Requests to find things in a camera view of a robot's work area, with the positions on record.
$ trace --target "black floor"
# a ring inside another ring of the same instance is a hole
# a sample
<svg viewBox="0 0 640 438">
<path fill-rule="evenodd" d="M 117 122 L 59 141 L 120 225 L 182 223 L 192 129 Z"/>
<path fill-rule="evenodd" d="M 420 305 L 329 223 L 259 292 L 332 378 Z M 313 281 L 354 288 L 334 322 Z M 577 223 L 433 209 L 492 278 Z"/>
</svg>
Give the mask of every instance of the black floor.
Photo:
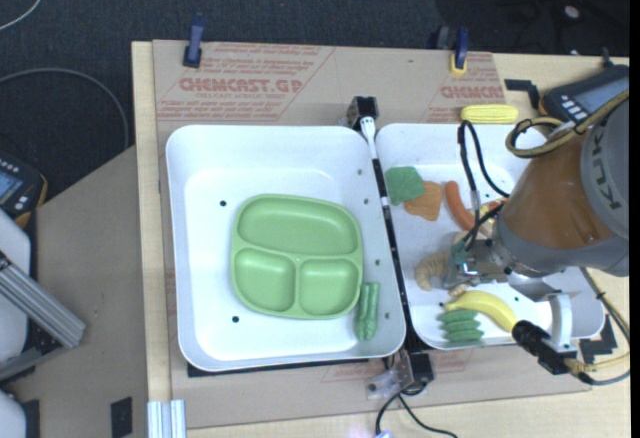
<svg viewBox="0 0 640 438">
<path fill-rule="evenodd" d="M 34 0 L 0 0 L 0 27 Z M 571 0 L 580 20 L 563 20 L 567 0 L 42 0 L 0 29 L 0 150 L 39 169 L 50 196 L 133 141 L 130 44 L 185 39 L 194 12 L 205 40 L 425 48 L 440 26 L 466 26 L 474 50 L 629 55 L 630 0 Z M 117 106 L 129 122 L 127 140 Z"/>
</svg>

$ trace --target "yellow object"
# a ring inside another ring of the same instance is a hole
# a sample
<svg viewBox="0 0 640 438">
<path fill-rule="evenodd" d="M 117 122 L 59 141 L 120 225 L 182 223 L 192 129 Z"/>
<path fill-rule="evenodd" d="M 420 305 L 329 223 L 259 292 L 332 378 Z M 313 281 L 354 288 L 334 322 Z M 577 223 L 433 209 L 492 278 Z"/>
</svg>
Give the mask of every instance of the yellow object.
<svg viewBox="0 0 640 438">
<path fill-rule="evenodd" d="M 481 104 L 463 108 L 461 117 L 471 123 L 513 123 L 518 109 L 507 104 Z"/>
<path fill-rule="evenodd" d="M 481 290 L 468 290 L 458 299 L 446 303 L 444 307 L 447 312 L 463 308 L 483 313 L 508 333 L 511 333 L 516 322 L 518 322 L 516 314 L 509 305 L 498 296 Z"/>
<path fill-rule="evenodd" d="M 464 75 L 467 73 L 467 60 L 464 60 L 464 64 L 462 68 L 456 67 L 456 54 L 455 52 L 451 54 L 451 62 L 449 64 L 449 70 L 453 75 Z"/>
</svg>

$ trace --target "toy banana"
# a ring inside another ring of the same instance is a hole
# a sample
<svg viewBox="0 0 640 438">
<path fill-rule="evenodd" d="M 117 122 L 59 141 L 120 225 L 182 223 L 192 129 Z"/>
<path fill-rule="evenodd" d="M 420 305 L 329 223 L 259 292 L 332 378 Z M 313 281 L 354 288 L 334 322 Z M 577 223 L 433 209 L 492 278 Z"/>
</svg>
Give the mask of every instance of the toy banana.
<svg viewBox="0 0 640 438">
<path fill-rule="evenodd" d="M 468 290 L 458 299 L 444 305 L 449 312 L 459 308 L 488 315 L 503 330 L 511 333 L 518 319 L 509 305 L 498 296 L 480 290 Z"/>
</svg>

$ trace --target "white tray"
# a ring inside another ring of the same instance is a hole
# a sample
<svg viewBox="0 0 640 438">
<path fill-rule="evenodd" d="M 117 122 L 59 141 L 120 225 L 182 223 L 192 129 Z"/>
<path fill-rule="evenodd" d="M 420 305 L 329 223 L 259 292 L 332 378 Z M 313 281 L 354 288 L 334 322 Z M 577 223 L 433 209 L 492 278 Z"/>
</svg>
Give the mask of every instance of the white tray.
<svg viewBox="0 0 640 438">
<path fill-rule="evenodd" d="M 206 371 L 383 357 L 406 324 L 378 188 L 363 138 L 350 129 L 188 125 L 166 148 L 174 239 L 178 337 L 186 359 Z M 250 310 L 233 292 L 231 229 L 240 205 L 274 193 L 328 200 L 360 224 L 364 282 L 380 283 L 378 330 L 354 331 L 357 306 L 329 320 Z"/>
<path fill-rule="evenodd" d="M 505 147 L 505 138 L 511 125 L 478 125 L 475 127 L 482 147 L 488 173 L 495 184 L 510 192 L 524 170 L 527 161 L 511 154 Z M 468 182 L 460 161 L 457 143 L 458 125 L 454 124 L 392 124 L 380 130 L 376 147 L 383 170 L 396 166 L 414 166 L 423 180 L 444 184 L 455 180 L 467 208 L 471 208 Z M 467 151 L 482 202 L 500 197 L 484 180 L 476 161 L 475 148 L 467 133 Z M 539 145 L 544 138 L 531 130 L 518 142 L 523 148 Z M 391 207 L 398 254 L 402 265 L 407 300 L 413 327 L 418 336 L 437 349 L 457 349 L 461 346 L 445 339 L 437 316 L 443 312 L 441 304 L 450 301 L 446 290 L 434 285 L 425 291 L 415 281 L 415 266 L 424 257 L 449 250 L 452 239 L 460 227 L 443 202 L 437 221 L 409 214 L 403 205 Z M 604 324 L 604 310 L 578 268 L 569 268 L 562 274 L 543 278 L 548 285 L 573 294 L 573 338 L 586 338 L 597 334 Z M 492 292 L 509 303 L 518 319 L 527 319 L 542 328 L 551 325 L 551 308 L 548 302 L 534 302 L 506 283 L 483 284 L 479 289 Z M 488 317 L 479 315 L 484 331 L 483 345 L 514 343 L 512 337 L 495 325 Z"/>
</svg>

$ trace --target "blue clamp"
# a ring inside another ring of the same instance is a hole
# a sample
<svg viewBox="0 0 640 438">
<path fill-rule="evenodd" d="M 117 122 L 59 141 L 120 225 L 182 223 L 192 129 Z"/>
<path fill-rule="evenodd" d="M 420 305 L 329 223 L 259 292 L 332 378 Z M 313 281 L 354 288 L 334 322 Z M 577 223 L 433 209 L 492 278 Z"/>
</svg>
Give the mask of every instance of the blue clamp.
<svg viewBox="0 0 640 438">
<path fill-rule="evenodd" d="M 456 51 L 451 55 L 451 72 L 454 75 L 466 73 L 467 52 L 469 52 L 469 32 L 466 27 L 459 27 Z"/>
<path fill-rule="evenodd" d="M 204 16 L 202 13 L 196 13 L 191 20 L 191 34 L 189 35 L 189 45 L 184 49 L 184 59 L 182 64 L 189 68 L 200 68 L 200 57 L 202 49 L 202 35 L 204 33 Z"/>
</svg>

